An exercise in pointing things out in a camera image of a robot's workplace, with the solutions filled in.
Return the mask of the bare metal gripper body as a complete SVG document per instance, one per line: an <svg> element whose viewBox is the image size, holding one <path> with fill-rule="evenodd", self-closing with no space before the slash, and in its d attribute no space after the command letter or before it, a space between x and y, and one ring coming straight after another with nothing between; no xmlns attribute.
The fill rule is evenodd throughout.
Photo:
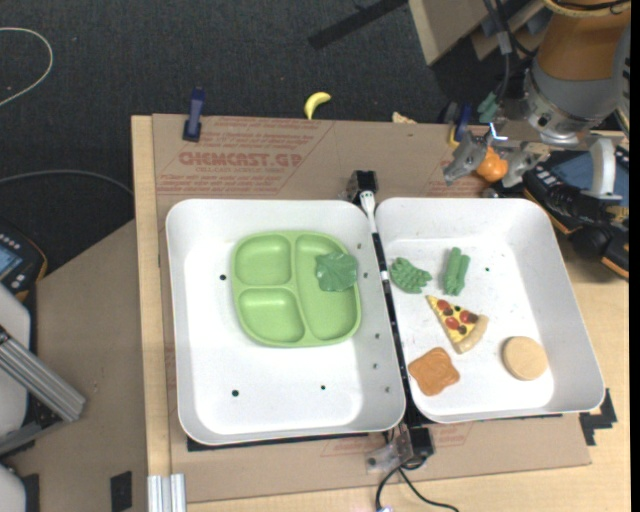
<svg viewBox="0 0 640 512"><path fill-rule="evenodd" d="M505 98L492 123L497 134L510 142L576 147L593 127L591 119L568 114L535 92Z"/></svg>

